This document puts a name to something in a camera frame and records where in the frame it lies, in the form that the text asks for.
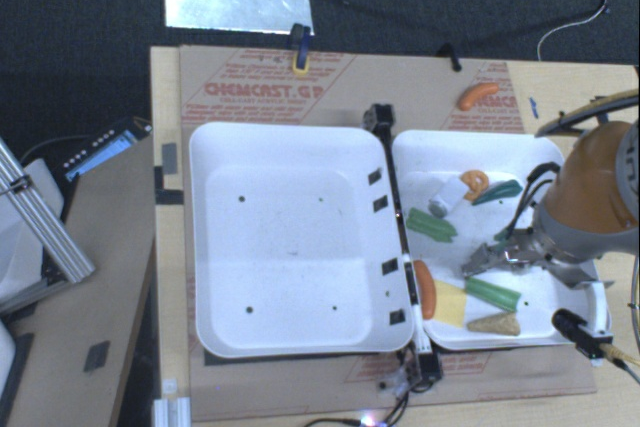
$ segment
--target toy cucumber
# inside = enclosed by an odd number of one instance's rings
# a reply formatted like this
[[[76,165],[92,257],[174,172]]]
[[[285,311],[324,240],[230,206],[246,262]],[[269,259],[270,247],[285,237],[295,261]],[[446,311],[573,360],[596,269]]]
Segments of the toy cucumber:
[[[471,202],[472,205],[481,205],[488,201],[495,201],[501,198],[512,198],[522,192],[522,186],[518,183],[518,180],[507,180],[506,182],[498,183],[489,187],[484,191],[477,199]]]
[[[500,287],[477,278],[468,278],[465,284],[467,294],[482,299],[506,311],[516,311],[521,293]]]
[[[417,208],[409,210],[406,221],[407,228],[427,235],[439,242],[451,242],[458,232],[455,227],[444,219],[438,219]]]

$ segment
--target metal frame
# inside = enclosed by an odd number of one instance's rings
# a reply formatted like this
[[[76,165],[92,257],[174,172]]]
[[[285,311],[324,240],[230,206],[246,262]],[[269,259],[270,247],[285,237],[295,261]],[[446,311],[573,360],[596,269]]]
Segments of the metal frame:
[[[68,283],[78,283],[95,271],[95,266],[75,244],[64,225],[33,186],[31,178],[0,137],[0,193],[9,200],[56,263]],[[0,304],[9,313],[63,288],[65,282],[48,286],[43,279],[18,296]]]

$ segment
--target toy sausage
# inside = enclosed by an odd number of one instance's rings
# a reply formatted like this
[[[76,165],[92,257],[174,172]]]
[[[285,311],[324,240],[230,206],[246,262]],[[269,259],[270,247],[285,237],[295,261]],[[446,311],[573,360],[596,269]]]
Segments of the toy sausage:
[[[458,100],[458,109],[461,111],[470,110],[480,98],[487,95],[495,95],[500,91],[497,82],[483,82],[477,86],[470,87]]]
[[[429,268],[422,260],[413,262],[416,281],[420,289],[420,303],[422,304],[422,318],[432,319],[436,313],[436,284],[433,281]]]

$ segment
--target cardboard sheet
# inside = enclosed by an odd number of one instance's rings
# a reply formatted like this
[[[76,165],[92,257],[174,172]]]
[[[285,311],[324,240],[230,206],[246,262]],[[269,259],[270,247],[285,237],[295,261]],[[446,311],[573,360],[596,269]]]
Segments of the cardboard sheet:
[[[205,352],[194,326],[189,164],[193,130],[215,120],[359,126],[373,103],[394,105],[395,134],[411,129],[524,132],[504,62],[465,60],[459,73],[439,58],[311,53],[307,76],[285,50],[183,47],[180,50],[190,395],[194,421],[390,407],[379,383],[398,368],[395,354],[230,361]],[[497,95],[470,111],[455,107],[480,82]],[[445,378],[412,404],[592,393],[591,367],[572,346],[445,354]]]

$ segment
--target blue tape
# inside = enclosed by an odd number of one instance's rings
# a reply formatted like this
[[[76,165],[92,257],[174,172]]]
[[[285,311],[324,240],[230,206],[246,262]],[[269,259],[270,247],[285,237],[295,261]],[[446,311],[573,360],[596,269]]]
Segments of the blue tape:
[[[532,96],[529,97],[529,103],[531,104],[531,111],[533,112],[533,117],[538,119],[538,104],[536,103],[536,101],[533,99]]]

